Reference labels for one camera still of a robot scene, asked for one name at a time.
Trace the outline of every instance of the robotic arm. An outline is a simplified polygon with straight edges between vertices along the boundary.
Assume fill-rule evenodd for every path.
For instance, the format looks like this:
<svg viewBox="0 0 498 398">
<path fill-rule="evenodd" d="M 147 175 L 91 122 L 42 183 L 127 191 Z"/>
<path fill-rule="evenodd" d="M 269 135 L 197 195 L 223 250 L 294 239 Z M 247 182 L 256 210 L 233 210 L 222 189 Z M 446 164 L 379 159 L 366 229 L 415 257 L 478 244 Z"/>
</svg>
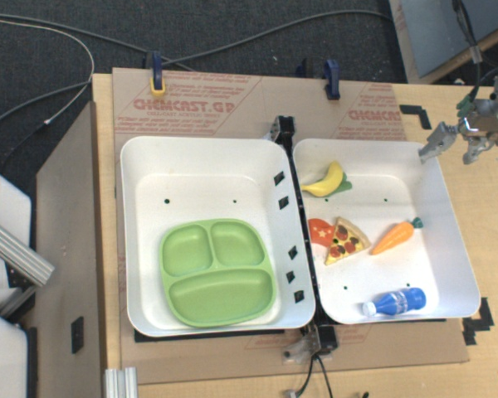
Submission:
<svg viewBox="0 0 498 398">
<path fill-rule="evenodd" d="M 494 88 L 489 99 L 465 96 L 457 105 L 457 125 L 440 123 L 427 138 L 427 145 L 418 151 L 422 163 L 450 148 L 459 133 L 468 142 L 463 155 L 465 164 L 475 162 L 481 152 L 498 146 L 498 75 Z"/>
</svg>

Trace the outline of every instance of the green plate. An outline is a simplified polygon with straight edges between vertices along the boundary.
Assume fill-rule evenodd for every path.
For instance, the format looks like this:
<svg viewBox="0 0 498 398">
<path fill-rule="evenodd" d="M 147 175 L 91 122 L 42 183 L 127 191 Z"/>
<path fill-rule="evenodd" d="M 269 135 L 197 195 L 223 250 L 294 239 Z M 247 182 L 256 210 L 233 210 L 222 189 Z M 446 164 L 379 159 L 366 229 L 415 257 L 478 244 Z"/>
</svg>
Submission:
<svg viewBox="0 0 498 398">
<path fill-rule="evenodd" d="M 174 227 L 160 244 L 160 271 L 173 314 L 194 327 L 257 318 L 276 297 L 266 247 L 258 232 L 241 220 Z"/>
</svg>

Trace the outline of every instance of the black fabric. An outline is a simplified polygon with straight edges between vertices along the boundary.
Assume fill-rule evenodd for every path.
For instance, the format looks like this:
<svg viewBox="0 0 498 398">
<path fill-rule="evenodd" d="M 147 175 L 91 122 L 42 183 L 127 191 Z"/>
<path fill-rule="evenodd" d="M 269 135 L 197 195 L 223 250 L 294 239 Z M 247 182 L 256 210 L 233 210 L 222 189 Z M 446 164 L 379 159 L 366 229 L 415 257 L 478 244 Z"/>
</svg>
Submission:
<svg viewBox="0 0 498 398">
<path fill-rule="evenodd" d="M 316 13 L 348 9 L 391 16 L 388 0 L 0 0 L 0 13 L 59 22 L 161 51 L 170 58 L 222 46 Z M 93 52 L 97 73 L 110 73 L 116 66 L 142 66 L 144 55 L 138 51 L 74 35 Z M 323 74 L 325 60 L 336 59 L 343 80 L 406 82 L 394 25 L 364 14 L 305 22 L 185 63 L 207 72 L 294 76 L 307 57 L 313 61 L 314 76 Z M 73 40 L 0 24 L 0 115 L 35 96 L 81 82 L 89 71 L 86 53 Z M 440 82 L 458 76 L 472 82 L 475 74 L 467 66 Z M 73 95 L 71 91 L 46 99 L 0 123 L 0 173 L 30 195 L 37 171 L 90 99 L 90 90 L 54 124 L 17 146 Z"/>
</svg>

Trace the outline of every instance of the wooden table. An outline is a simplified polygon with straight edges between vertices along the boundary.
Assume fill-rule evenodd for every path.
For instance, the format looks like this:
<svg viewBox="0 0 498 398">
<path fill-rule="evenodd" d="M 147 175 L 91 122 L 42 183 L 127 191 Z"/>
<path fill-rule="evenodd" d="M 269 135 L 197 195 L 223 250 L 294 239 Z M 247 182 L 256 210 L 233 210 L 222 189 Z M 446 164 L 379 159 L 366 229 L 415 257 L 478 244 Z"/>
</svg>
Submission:
<svg viewBox="0 0 498 398">
<path fill-rule="evenodd" d="M 454 124 L 455 106 L 468 88 L 440 85 L 394 85 L 399 104 L 418 104 L 427 110 L 435 126 L 442 120 Z M 488 97 L 482 89 L 478 97 Z M 120 314 L 116 259 L 115 155 L 111 75 L 93 79 L 95 116 L 96 200 L 99 204 L 100 316 L 102 366 L 120 368 Z M 403 115 L 408 140 L 425 143 L 429 130 L 418 117 Z M 373 398 L 498 397 L 498 148 L 483 153 L 479 161 L 464 165 L 466 142 L 458 138 L 439 157 L 461 234 L 482 297 L 487 297 L 494 326 L 476 334 L 477 345 L 469 347 L 470 361 L 462 364 L 394 367 L 329 374 L 334 396 L 356 398 L 368 391 Z M 263 376 L 221 381 L 195 381 L 139 387 L 140 398 L 169 397 L 279 397 L 282 391 L 298 389 L 305 375 Z M 316 371 L 303 396 L 327 396 L 325 379 Z"/>
</svg>

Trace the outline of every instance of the gray panel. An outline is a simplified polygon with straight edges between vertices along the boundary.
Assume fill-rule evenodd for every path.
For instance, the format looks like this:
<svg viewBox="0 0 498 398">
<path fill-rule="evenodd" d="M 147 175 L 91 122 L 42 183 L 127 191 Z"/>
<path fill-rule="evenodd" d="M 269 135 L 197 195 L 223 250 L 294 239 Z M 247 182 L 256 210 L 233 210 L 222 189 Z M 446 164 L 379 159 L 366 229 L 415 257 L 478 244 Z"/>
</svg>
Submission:
<svg viewBox="0 0 498 398">
<path fill-rule="evenodd" d="M 498 0 L 462 0 L 479 41 L 498 29 Z M 468 48 L 452 0 L 401 0 L 419 77 Z"/>
</svg>

